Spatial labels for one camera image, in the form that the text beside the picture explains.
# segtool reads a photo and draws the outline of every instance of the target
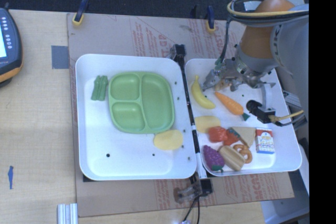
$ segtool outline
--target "wooden table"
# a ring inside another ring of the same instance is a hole
[[[0,88],[0,223],[57,223],[76,203],[69,69],[53,69],[51,47],[68,46],[67,13],[10,10],[24,67]],[[8,171],[13,167],[13,188]],[[180,223],[188,209],[79,218],[78,223]],[[197,221],[197,207],[188,219]],[[201,207],[200,223],[264,223],[260,202]]]

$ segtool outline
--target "cardboard sheet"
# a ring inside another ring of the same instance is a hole
[[[76,111],[75,63],[84,54],[166,57],[174,44],[184,44],[185,61],[218,58],[225,41],[225,21],[215,21],[209,34],[205,20],[122,15],[85,14],[80,26],[67,16],[71,83],[76,192],[79,217],[186,208],[179,204],[174,190],[190,185],[187,179],[91,181],[79,167]],[[231,22],[226,57],[234,56],[234,45],[245,26]],[[200,200],[201,206],[284,199],[293,197],[288,173],[212,177],[213,193]]]

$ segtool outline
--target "white tray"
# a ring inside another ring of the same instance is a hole
[[[209,71],[215,67],[215,61],[216,59],[192,59],[186,63],[185,73],[189,89],[191,89],[191,85],[195,80],[196,74],[200,77],[198,80],[200,84],[205,81],[205,77],[208,75]],[[285,116],[290,114],[283,98],[276,72],[273,71],[270,75],[266,75],[262,78],[262,81],[276,83],[276,85],[271,88],[272,107],[276,110],[276,116]],[[238,90],[234,92],[231,92],[229,88],[225,88],[220,91],[221,93],[236,100],[244,107],[244,112],[250,115],[246,121],[244,121],[241,116],[231,114],[217,99],[217,97],[215,97],[213,88],[207,89],[204,94],[216,104],[216,108],[214,109],[205,109],[199,106],[194,100],[191,91],[189,92],[194,117],[205,115],[216,116],[221,120],[221,126],[226,129],[232,126],[263,127],[272,129],[275,147],[274,154],[257,153],[254,142],[250,148],[253,155],[253,161],[251,163],[245,164],[240,171],[233,171],[229,167],[224,166],[224,171],[222,173],[213,172],[204,165],[210,174],[215,176],[229,176],[287,172],[297,170],[301,166],[302,157],[293,126],[291,124],[283,127],[276,126],[272,123],[263,124],[246,109],[246,103],[249,100],[256,100],[259,103],[262,103],[260,89],[252,89],[248,85],[243,84],[240,85]],[[198,132],[198,141],[200,144],[201,155],[204,145],[208,145],[215,150],[218,150],[219,147],[222,146],[222,142],[212,143],[208,138],[208,134],[205,133]]]
[[[97,76],[127,71],[155,72],[170,84],[175,106],[171,130],[183,133],[183,147],[163,151],[153,144],[154,134],[119,131],[112,123],[108,95],[92,101]],[[92,180],[188,178],[196,171],[196,156],[181,69],[168,58],[87,54],[76,62],[79,164]]]

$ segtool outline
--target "toy carrot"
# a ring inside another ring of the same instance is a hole
[[[220,100],[220,102],[233,114],[233,115],[243,115],[244,108],[241,104],[231,99],[230,97],[220,93],[215,92],[216,97]]]

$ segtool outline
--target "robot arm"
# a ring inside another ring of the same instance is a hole
[[[254,12],[236,12],[244,1],[261,1]],[[232,59],[225,59],[226,44],[215,68],[202,85],[203,90],[219,82],[232,91],[245,83],[251,88],[265,87],[261,78],[275,67],[293,77],[298,98],[308,121],[309,6],[294,6],[287,0],[233,0],[227,9],[230,19],[246,26]]]

